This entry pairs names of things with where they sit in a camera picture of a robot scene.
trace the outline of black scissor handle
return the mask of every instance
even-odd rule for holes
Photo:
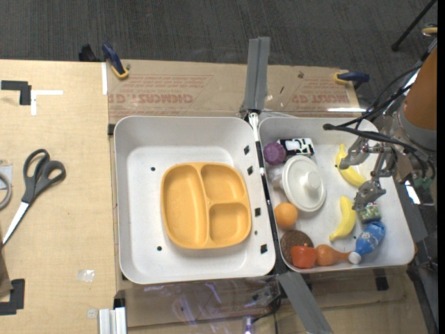
[[[55,177],[49,178],[49,175],[53,170],[59,170],[60,173]],[[42,177],[37,181],[34,191],[34,199],[38,197],[46,188],[52,184],[63,181],[67,176],[67,171],[62,162],[59,161],[49,161],[43,167]]]
[[[31,162],[38,154],[43,154],[43,157],[35,166],[34,174],[32,176],[28,176],[29,166],[31,165]],[[34,195],[35,185],[37,184],[37,181],[42,175],[43,168],[48,161],[49,161],[49,153],[44,148],[40,148],[39,150],[32,152],[26,159],[23,165],[23,177],[25,179],[25,193],[22,197],[22,202],[31,204],[31,202],[35,198]]]

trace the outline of yellow banana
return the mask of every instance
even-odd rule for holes
[[[364,177],[351,166],[347,167],[347,169],[345,169],[345,170],[340,169],[341,159],[343,159],[346,156],[348,156],[348,154],[345,151],[345,144],[342,143],[340,145],[340,151],[337,153],[337,155],[335,157],[335,166],[338,168],[338,170],[340,171],[340,174],[343,176],[343,178],[347,182],[349,182],[353,186],[356,186],[357,188],[359,188],[363,183],[366,182]]]
[[[354,228],[357,214],[353,209],[353,202],[345,196],[340,197],[341,221],[337,229],[329,235],[329,240],[333,241],[337,237],[349,235]]]

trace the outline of yellow plate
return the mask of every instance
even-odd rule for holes
[[[169,238],[183,248],[239,244],[252,226],[244,179],[226,164],[170,167],[161,182],[161,211]]]

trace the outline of blue bottle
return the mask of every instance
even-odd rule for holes
[[[351,264],[359,264],[362,256],[372,253],[385,235],[385,225],[380,221],[369,223],[355,242],[355,250],[349,254]]]

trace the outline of gray carpet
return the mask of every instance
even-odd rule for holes
[[[89,43],[100,58],[246,63],[248,40],[271,37],[269,64],[340,67],[371,80],[366,104],[410,69],[431,42],[430,0],[0,0],[0,58],[76,61]]]

